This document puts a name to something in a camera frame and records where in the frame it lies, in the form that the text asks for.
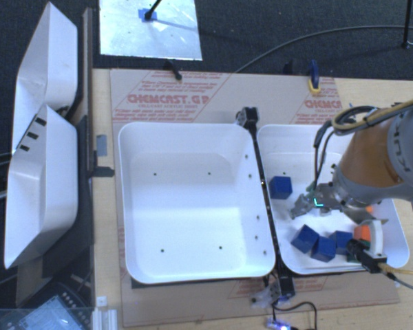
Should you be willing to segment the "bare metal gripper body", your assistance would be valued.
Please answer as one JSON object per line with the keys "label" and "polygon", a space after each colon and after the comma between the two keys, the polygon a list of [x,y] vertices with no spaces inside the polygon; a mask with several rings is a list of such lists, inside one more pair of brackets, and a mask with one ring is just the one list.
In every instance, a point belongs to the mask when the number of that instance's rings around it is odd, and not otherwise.
{"label": "bare metal gripper body", "polygon": [[343,213],[345,210],[343,201],[335,192],[332,182],[318,184],[313,191],[311,203],[314,208],[318,209],[321,217],[328,217],[333,211]]}

